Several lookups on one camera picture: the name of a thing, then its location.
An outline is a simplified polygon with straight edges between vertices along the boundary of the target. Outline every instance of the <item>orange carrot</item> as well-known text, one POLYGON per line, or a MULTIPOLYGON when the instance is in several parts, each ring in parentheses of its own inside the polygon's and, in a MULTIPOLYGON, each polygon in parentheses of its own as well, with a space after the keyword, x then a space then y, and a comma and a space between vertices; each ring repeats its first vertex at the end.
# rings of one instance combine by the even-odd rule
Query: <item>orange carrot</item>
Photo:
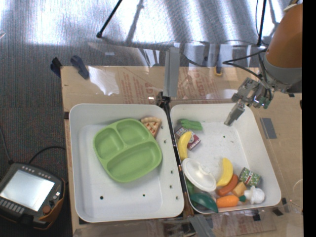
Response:
POLYGON ((216 199, 216 204, 218 208, 222 207, 233 207, 236 206, 239 202, 239 198, 235 195, 228 195, 224 197, 219 197, 216 199))
POLYGON ((217 194, 221 197, 226 195, 228 192, 231 192, 236 187, 237 183, 238 176, 234 174, 231 180, 229 181, 228 185, 217 190, 217 194))

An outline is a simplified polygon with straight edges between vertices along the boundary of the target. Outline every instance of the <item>green spoon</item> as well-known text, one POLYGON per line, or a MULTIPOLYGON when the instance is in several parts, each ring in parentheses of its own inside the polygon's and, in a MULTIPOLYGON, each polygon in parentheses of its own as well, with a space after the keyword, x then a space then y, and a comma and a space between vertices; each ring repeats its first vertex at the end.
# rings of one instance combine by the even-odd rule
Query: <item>green spoon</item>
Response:
POLYGON ((218 213, 218 207, 214 199, 207 193, 194 193, 190 195, 190 199, 204 207, 218 213))

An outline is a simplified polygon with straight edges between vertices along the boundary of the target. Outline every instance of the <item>display screen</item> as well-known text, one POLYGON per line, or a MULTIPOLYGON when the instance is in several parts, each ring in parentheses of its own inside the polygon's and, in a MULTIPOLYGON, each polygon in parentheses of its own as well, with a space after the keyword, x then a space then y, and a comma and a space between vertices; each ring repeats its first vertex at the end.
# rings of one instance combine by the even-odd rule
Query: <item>display screen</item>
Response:
POLYGON ((1 191, 0 196, 38 211, 54 184, 52 181, 18 170, 1 191))

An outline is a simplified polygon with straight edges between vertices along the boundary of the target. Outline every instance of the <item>white tray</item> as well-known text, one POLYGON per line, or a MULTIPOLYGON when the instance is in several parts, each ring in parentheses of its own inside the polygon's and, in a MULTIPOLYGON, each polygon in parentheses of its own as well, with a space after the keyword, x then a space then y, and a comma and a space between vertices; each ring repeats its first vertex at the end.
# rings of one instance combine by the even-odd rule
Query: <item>white tray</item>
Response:
POLYGON ((79 104, 69 114, 75 207, 91 223, 168 218, 184 208, 182 187, 168 121, 156 105, 79 104), (93 149, 93 136, 108 124, 124 118, 162 119, 156 140, 162 150, 160 165, 129 183, 111 179, 93 149))
MULTIPOLYGON (((212 173, 216 180, 222 173, 223 157, 232 162, 234 174, 239 175, 246 167, 261 175, 262 179, 257 187, 265 193, 263 203, 220 208, 219 212, 274 206, 280 202, 281 191, 251 109, 246 107, 245 112, 232 126, 224 125, 234 105, 176 105, 170 111, 174 131, 180 127, 180 119, 201 122, 203 130, 194 130, 201 142, 191 151, 188 150, 188 157, 198 160, 202 164, 202 168, 212 173)), ((193 205, 192 207, 200 213, 212 213, 211 210, 195 208, 193 205)))

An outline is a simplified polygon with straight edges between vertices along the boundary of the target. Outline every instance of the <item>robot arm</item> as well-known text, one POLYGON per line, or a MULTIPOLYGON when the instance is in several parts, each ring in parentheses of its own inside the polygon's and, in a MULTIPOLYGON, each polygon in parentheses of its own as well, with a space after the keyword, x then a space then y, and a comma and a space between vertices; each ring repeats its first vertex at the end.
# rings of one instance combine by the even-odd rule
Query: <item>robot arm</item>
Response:
POLYGON ((302 92, 302 42, 303 4, 288 7, 271 43, 260 61, 258 81, 246 78, 232 96, 236 102, 225 125, 231 126, 244 112, 244 106, 265 109, 273 99, 274 92, 302 92))

